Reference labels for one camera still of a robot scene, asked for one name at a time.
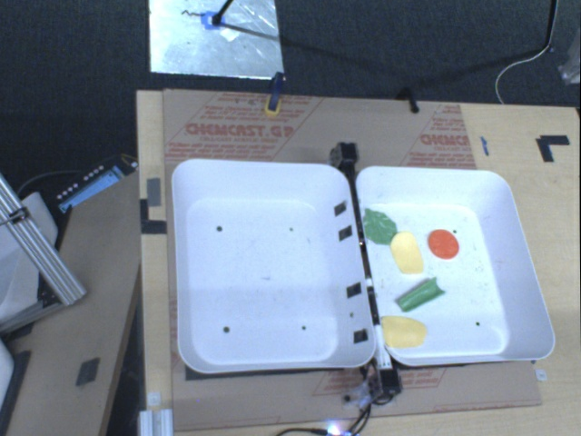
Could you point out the white plastic tray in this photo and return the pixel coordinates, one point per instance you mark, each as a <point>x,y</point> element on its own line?
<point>263,270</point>
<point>481,289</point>

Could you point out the thin black and white rod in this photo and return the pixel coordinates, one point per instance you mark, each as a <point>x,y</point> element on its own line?
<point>363,248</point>

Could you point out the green toy lettuce leaf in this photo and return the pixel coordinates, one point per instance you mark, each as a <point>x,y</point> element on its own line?
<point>379,226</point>

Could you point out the brown cardboard board red print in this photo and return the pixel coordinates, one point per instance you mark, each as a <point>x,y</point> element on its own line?
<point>372,125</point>

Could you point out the yellow oval toy food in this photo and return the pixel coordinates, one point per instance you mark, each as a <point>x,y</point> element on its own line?
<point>403,331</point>
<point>407,252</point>

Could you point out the orange round toy slice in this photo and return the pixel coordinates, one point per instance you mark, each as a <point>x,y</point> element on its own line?
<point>443,243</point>

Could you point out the green toy celery stick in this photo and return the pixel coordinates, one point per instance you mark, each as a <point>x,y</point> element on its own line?
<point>420,294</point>

